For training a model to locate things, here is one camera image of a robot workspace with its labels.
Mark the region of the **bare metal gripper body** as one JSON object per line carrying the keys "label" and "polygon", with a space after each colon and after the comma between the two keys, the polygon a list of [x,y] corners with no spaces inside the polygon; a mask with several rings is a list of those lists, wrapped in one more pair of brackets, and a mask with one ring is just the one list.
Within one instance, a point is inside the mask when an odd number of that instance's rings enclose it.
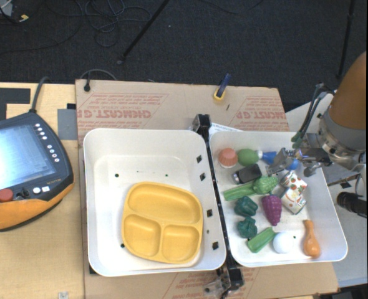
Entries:
{"label": "bare metal gripper body", "polygon": [[365,162],[361,161],[363,151],[348,148],[329,133],[297,132],[291,139],[294,157],[303,162],[316,162],[317,168],[336,164],[349,171],[361,171]]}

